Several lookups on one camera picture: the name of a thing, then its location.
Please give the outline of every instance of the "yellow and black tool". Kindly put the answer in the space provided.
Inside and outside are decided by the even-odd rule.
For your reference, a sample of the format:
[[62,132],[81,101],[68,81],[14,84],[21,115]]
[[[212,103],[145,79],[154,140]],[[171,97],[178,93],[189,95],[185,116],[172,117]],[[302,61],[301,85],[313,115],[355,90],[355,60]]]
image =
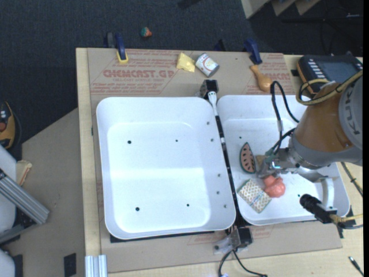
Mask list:
[[16,120],[9,104],[0,101],[0,145],[9,149],[16,138]]

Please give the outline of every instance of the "empty white tray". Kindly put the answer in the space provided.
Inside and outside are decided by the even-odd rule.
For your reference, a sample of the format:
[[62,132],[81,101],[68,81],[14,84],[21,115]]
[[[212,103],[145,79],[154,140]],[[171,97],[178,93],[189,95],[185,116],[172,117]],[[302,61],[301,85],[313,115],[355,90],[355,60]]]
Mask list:
[[[306,106],[298,103],[295,96],[287,96],[287,102],[294,116],[300,119]],[[276,96],[276,103],[283,121],[284,133],[295,128],[297,124],[288,115],[282,96]],[[243,171],[239,155],[246,142],[249,143],[256,157],[264,155],[279,139],[272,97],[270,95],[228,95],[218,101],[217,108],[224,129],[236,190],[250,178],[263,188],[263,182],[256,174],[247,174]],[[288,139],[285,138],[282,147],[288,145]],[[345,216],[349,211],[350,203],[336,163],[320,169],[319,172],[333,179],[333,206],[338,209],[339,216]],[[240,213],[245,220],[254,225],[263,225],[314,219],[314,216],[300,205],[299,200],[307,193],[323,201],[322,183],[312,183],[299,174],[283,174],[282,178],[286,185],[285,194],[280,198],[273,198],[260,214],[237,195]]]
[[103,99],[96,110],[104,213],[120,239],[225,230],[236,216],[211,105]]

